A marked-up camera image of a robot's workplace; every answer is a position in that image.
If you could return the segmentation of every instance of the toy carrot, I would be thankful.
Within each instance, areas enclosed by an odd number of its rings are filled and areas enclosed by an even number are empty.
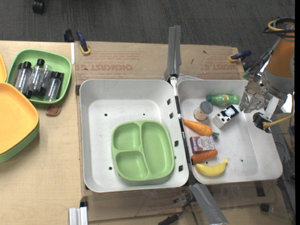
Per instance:
[[[194,130],[202,136],[212,135],[214,139],[217,139],[219,136],[219,133],[214,133],[211,127],[206,124],[189,120],[183,120],[183,123],[184,125],[188,126],[190,129]]]
[[[205,161],[209,158],[213,158],[218,154],[218,151],[215,149],[204,151],[202,153],[193,154],[191,156],[191,160],[193,161],[193,164],[200,163],[202,161]]]

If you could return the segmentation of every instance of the green bottle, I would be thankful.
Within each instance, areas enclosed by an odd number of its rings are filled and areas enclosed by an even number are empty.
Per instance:
[[[238,105],[240,103],[240,98],[237,95],[219,94],[216,96],[207,95],[206,101],[210,103],[215,103],[220,106],[229,106],[232,104]]]

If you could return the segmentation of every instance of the wooden table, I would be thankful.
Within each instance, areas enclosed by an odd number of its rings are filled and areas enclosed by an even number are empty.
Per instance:
[[[7,71],[14,57],[27,48],[51,51],[73,60],[70,43],[0,41],[0,53]],[[39,114],[39,135],[17,155],[0,163],[1,224],[67,225],[68,209],[79,207],[85,189],[81,176],[81,136],[79,136],[77,100],[73,66],[70,87],[61,102],[60,114],[55,117],[47,116],[46,105],[35,105]],[[278,203],[284,204],[276,181],[267,181],[266,185],[267,190],[270,191],[269,201],[275,199]],[[247,186],[247,184],[237,185],[243,191],[247,191]],[[213,188],[216,194],[220,188],[222,186]],[[238,204],[238,197],[231,196],[229,199],[231,208],[222,205],[226,203],[226,198],[222,198],[221,195],[217,202],[232,225],[289,224],[280,218],[273,219],[261,214],[258,206],[261,200],[250,203],[251,205],[235,206]],[[193,210],[199,224],[208,224],[201,210],[196,206]],[[98,211],[97,207],[89,207],[89,216],[92,217],[92,213],[97,212],[103,211]],[[157,224],[166,217],[167,215],[163,214],[90,222],[90,224]],[[191,211],[184,212],[177,224],[195,224]]]

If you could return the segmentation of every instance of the black caster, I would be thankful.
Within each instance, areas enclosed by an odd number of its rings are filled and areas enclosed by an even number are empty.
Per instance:
[[[45,3],[43,1],[34,0],[32,5],[32,10],[36,13],[43,13],[45,8]]]

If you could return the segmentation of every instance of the banana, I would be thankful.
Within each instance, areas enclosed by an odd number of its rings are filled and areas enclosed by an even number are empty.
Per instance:
[[[223,162],[221,162],[217,165],[214,165],[214,166],[207,166],[204,164],[197,163],[195,165],[195,167],[196,167],[197,171],[203,175],[217,176],[225,171],[227,162],[228,162],[228,159],[226,158]]]

